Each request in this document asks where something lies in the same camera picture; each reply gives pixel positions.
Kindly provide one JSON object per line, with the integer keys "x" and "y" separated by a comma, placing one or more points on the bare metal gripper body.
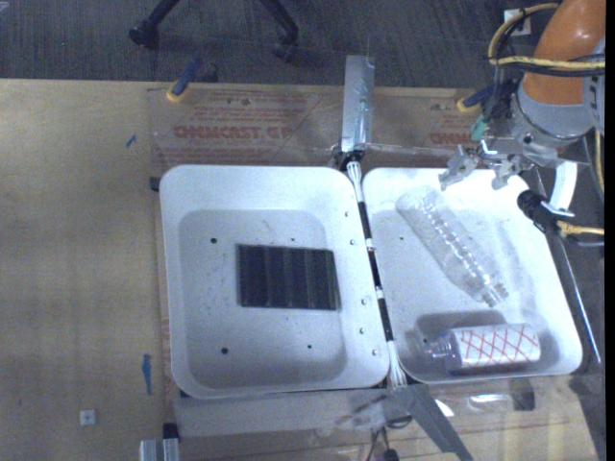
{"x": 521, "y": 149}

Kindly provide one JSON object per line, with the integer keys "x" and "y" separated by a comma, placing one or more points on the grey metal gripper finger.
{"x": 504, "y": 173}
{"x": 459, "y": 166}

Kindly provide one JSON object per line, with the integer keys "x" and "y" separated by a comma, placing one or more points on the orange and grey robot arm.
{"x": 569, "y": 27}

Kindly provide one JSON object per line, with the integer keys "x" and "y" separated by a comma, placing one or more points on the clear plastic bottle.
{"x": 449, "y": 243}

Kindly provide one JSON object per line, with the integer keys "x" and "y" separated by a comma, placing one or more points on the white plastic tray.
{"x": 418, "y": 267}
{"x": 269, "y": 353}

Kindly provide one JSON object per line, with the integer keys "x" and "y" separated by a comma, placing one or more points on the thin black and white rod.
{"x": 367, "y": 231}

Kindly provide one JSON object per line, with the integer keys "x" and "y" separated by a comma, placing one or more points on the bottle with red lattice label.
{"x": 495, "y": 346}

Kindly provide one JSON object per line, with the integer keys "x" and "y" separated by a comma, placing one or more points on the black ribbed rectangular pack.
{"x": 287, "y": 277}

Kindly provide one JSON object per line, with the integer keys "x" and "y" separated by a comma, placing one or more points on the brown cardboard board, red print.
{"x": 250, "y": 128}

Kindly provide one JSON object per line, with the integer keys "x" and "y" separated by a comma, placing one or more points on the black cylinder on white bracket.
{"x": 538, "y": 209}

